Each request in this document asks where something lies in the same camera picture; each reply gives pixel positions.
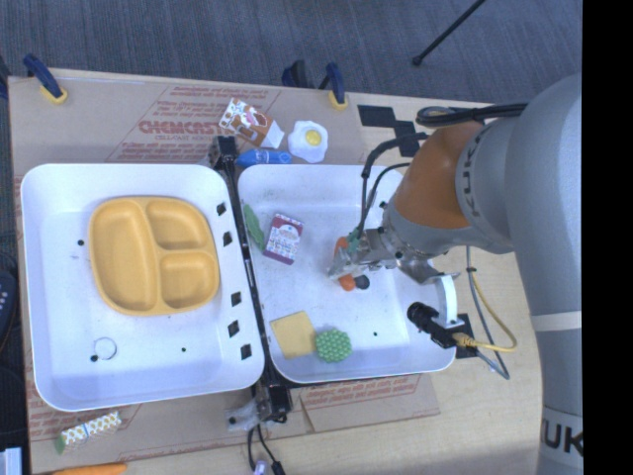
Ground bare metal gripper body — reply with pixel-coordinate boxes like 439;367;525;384
344;226;462;286

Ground orange divided plate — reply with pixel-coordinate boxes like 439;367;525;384
87;195;222;317

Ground black tripod leg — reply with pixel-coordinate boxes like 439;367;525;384
411;0;521;67

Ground orange and black toy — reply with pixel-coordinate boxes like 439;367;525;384
337;273;372;293

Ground white box with orange dots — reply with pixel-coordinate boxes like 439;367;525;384
53;409;124;456

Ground yellow cheese slice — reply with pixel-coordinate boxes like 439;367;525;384
269;310;318;361

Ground brown and white milk carton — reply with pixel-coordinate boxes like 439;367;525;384
218;97;286;150

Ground black cylinder on white bracket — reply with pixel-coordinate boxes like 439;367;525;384
406;272;469;350

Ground white and yellow fried egg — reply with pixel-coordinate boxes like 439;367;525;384
287;119;330;164

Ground blue bottle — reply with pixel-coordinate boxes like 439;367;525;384
234;147;294;169

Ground red and white carton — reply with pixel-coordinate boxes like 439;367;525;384
261;212;306;266

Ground black block with thin wires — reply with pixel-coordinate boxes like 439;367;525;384
209;135;239;168
250;382;294;423

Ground thin black rod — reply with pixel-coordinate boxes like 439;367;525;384
223;154;279;390

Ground brown cardboard board red print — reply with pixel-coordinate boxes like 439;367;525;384
7;74;442;475

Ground green bumpy round toy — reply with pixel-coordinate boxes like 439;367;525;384
314;328;354;365

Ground green lettuce leaf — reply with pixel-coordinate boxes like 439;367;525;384
241;203;267;252

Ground white plastic tray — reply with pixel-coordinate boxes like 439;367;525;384
19;162;266;413
236;163;457;385

